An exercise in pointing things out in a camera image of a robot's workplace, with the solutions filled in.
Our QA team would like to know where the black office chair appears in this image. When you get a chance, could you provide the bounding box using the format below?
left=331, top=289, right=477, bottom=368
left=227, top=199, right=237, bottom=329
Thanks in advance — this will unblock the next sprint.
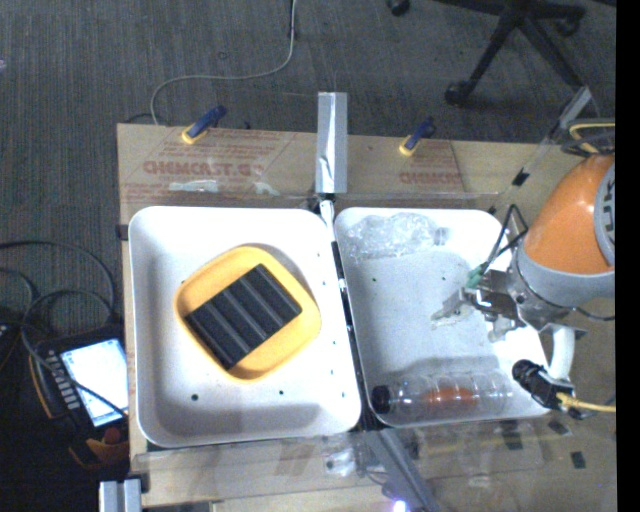
left=386, top=0, right=617, bottom=109

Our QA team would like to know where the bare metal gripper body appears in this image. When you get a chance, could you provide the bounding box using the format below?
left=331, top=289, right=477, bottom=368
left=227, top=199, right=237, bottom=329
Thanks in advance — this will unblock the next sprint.
left=471, top=268, right=572, bottom=332

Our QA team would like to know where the black cylinder on white bracket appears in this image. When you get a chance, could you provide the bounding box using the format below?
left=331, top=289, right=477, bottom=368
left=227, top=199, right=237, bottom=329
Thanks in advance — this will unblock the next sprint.
left=510, top=322, right=577, bottom=412

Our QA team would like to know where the clear plastic bottle, black cap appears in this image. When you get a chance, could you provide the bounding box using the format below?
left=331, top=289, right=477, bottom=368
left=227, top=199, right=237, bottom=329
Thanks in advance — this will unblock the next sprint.
left=370, top=371, right=515, bottom=420

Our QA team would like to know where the black ribbed block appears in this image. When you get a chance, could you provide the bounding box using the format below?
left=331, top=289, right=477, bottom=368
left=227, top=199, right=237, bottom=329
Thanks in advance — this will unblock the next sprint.
left=182, top=262, right=304, bottom=372

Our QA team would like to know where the white plastic tray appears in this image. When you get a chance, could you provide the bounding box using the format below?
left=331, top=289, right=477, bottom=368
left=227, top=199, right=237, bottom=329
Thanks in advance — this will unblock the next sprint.
left=331, top=205, right=557, bottom=430
left=127, top=204, right=363, bottom=449

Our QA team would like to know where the brown cardboard board, red print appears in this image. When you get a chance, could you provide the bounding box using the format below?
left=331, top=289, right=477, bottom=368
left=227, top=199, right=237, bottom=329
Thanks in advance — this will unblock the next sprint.
left=115, top=122, right=617, bottom=509

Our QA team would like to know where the crumpled clear plastic bottle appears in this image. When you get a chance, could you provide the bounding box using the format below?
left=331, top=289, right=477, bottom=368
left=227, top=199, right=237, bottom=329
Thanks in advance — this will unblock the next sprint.
left=345, top=211, right=450, bottom=262

